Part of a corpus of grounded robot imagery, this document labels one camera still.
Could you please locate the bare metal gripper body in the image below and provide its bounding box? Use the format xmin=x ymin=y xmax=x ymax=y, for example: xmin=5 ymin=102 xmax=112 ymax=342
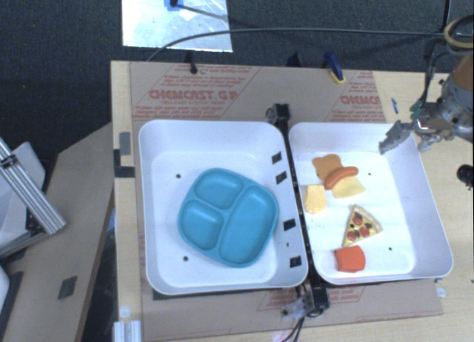
xmin=410 ymin=93 xmax=474 ymax=141

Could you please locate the yellow cheese slice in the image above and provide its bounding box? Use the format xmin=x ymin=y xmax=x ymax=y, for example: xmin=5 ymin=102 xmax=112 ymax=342
xmin=331 ymin=177 xmax=367 ymax=200

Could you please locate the orange sausage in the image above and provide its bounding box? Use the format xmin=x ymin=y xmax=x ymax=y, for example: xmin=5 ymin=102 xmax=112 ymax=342
xmin=323 ymin=166 xmax=360 ymax=191

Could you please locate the brown toast slice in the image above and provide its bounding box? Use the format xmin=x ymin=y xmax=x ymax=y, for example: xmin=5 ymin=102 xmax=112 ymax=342
xmin=311 ymin=154 xmax=346 ymax=179

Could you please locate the white plastic tray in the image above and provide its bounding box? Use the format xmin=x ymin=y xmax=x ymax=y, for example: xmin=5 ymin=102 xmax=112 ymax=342
xmin=287 ymin=121 xmax=455 ymax=286
xmin=138 ymin=118 xmax=310 ymax=296

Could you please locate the pizza slice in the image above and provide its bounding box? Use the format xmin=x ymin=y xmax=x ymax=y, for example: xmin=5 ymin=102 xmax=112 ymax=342
xmin=341 ymin=204 xmax=384 ymax=249

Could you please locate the yellow ridged chip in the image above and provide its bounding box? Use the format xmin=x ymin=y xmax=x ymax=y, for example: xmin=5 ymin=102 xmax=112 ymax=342
xmin=304 ymin=184 xmax=328 ymax=215

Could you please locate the thin black rod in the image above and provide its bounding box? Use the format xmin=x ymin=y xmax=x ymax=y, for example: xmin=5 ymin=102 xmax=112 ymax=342
xmin=280 ymin=124 xmax=319 ymax=289

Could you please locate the orange carrot piece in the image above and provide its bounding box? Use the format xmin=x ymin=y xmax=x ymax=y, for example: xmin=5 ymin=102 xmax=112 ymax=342
xmin=333 ymin=244 xmax=367 ymax=274

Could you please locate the brown cardboard board red print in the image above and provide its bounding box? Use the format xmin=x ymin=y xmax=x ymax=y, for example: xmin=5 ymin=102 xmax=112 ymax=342
xmin=129 ymin=61 xmax=444 ymax=342

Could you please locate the blue divided plate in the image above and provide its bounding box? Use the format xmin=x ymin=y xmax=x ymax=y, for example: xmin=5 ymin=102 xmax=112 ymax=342
xmin=177 ymin=167 xmax=280 ymax=269

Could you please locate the black cylinder on white bracket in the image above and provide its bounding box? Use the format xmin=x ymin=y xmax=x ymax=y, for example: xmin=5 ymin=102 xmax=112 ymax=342
xmin=456 ymin=164 xmax=474 ymax=190

